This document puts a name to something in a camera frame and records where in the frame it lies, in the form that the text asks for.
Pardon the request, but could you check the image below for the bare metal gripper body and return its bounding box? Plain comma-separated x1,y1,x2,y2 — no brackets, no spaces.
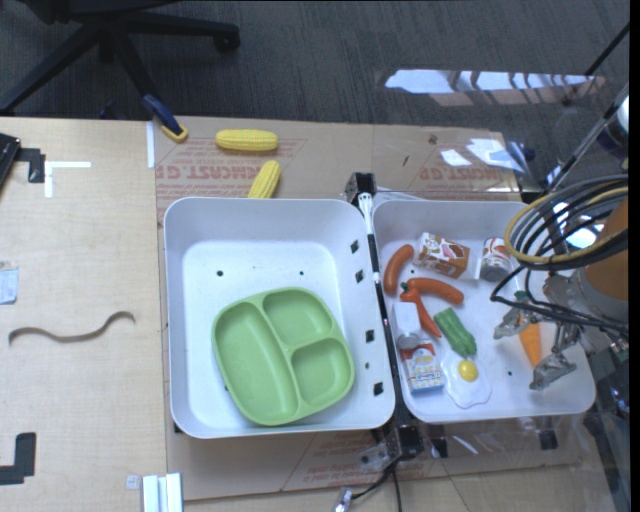
542,272,630,359

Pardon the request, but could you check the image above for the plain orange carrot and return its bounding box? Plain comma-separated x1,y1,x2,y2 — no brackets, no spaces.
518,322,544,369

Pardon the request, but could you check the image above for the green asparagus bunch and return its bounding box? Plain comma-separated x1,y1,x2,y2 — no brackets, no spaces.
432,306,478,358

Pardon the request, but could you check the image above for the white plastic tray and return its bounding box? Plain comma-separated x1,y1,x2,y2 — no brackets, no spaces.
372,198,598,426
163,196,397,441

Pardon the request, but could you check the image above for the white and orange can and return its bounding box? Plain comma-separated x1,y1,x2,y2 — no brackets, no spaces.
479,236,517,283

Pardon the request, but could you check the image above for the white fried egg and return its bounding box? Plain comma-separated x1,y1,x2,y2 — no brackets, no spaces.
440,349,493,410

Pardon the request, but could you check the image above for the orange sausage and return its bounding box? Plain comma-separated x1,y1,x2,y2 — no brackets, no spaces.
406,277,466,306
382,243,416,296

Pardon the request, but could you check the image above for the orange carrot with green top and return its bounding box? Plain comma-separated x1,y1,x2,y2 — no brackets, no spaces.
399,281,444,340

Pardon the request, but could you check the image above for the orange and white carton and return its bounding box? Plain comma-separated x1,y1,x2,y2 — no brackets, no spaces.
412,231,472,281

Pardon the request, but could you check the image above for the white red and blue carton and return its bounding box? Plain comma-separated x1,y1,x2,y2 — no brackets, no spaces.
399,339,447,396

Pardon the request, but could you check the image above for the small white bottle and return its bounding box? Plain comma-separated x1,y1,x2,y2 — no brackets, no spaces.
390,300,423,350

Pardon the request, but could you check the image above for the brown cardboard board red print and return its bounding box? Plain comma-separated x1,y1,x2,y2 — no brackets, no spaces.
153,116,601,502

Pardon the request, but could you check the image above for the green divided plate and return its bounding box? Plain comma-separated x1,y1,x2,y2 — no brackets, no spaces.
210,286,357,428

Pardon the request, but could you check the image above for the yellow corn cob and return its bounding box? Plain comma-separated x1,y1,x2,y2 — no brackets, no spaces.
246,159,283,200
214,128,280,153

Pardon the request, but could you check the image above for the black office chair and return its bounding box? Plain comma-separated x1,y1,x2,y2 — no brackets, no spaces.
0,0,242,117

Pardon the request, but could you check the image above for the black block with thin wires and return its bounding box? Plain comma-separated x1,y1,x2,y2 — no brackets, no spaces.
383,423,427,460
343,171,377,202

